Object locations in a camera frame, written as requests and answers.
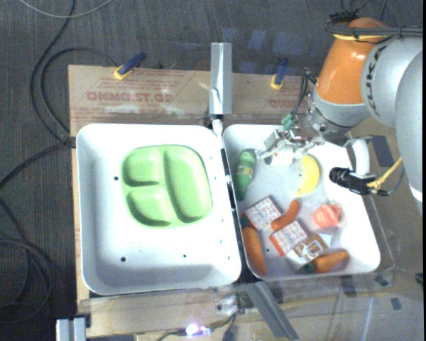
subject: light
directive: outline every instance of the light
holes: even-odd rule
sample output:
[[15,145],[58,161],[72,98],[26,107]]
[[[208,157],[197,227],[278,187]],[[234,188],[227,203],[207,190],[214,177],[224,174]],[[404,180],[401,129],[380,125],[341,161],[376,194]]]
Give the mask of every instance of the light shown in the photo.
[[209,328],[205,326],[196,325],[195,323],[191,323],[186,326],[185,331],[188,337],[206,336],[212,334],[212,331]]

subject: yellow banana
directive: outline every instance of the yellow banana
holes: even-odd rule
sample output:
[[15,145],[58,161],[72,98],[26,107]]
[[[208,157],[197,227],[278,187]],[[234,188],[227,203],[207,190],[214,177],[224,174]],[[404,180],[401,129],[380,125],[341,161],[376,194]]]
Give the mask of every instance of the yellow banana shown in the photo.
[[297,196],[312,192],[319,183],[320,167],[316,159],[310,154],[302,158],[301,186],[297,190]]

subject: white cable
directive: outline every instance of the white cable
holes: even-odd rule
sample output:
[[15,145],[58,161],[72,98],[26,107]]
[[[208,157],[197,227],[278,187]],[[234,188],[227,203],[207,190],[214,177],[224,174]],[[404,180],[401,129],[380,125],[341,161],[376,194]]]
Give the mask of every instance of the white cable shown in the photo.
[[79,18],[81,16],[85,16],[87,14],[93,13],[96,10],[99,10],[100,8],[105,7],[106,5],[110,4],[113,1],[118,1],[118,0],[107,0],[104,3],[96,6],[95,8],[89,10],[89,11],[85,11],[84,13],[79,13],[79,14],[75,14],[75,15],[55,15],[55,14],[51,14],[48,13],[46,11],[40,10],[36,7],[34,7],[33,5],[29,4],[27,1],[25,0],[19,0],[22,4],[26,5],[27,7],[29,7],[30,9],[33,9],[34,11],[37,11],[38,13],[47,15],[47,16],[51,16],[52,18],[60,18],[60,19],[69,19],[69,18]]

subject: dark floor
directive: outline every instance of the dark floor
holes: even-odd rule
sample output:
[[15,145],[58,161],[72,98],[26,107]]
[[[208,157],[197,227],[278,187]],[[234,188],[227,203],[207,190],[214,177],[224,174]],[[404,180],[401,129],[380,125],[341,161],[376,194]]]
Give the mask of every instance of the dark floor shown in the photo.
[[[26,1],[62,16],[72,4]],[[74,14],[104,1],[75,0]],[[324,32],[332,13],[358,9],[377,17],[383,11],[391,26],[423,24],[423,0],[383,1],[119,0],[66,21],[19,0],[0,0],[0,340],[53,340],[55,320],[76,314],[70,150],[56,137],[64,129],[41,104],[41,58],[50,63],[42,79],[48,105],[68,127],[67,64],[112,65],[103,55],[122,63],[144,51],[143,67],[208,70],[210,43],[226,41],[233,45],[234,72],[264,74],[276,58],[288,57],[289,74],[309,67],[318,75],[333,39]]]

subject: blue clamp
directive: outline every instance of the blue clamp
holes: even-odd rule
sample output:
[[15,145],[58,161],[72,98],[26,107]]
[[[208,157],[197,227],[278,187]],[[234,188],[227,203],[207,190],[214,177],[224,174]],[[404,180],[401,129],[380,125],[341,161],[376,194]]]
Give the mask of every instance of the blue clamp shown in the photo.
[[287,58],[283,58],[283,60],[281,60],[276,74],[274,74],[271,78],[272,88],[279,90],[283,86],[283,78],[285,75],[285,71],[287,70],[288,62],[289,60]]
[[133,68],[139,66],[139,64],[147,58],[144,52],[136,54],[132,59],[130,59],[125,64],[121,65],[114,71],[115,78],[122,80],[127,75],[130,75],[133,72]]

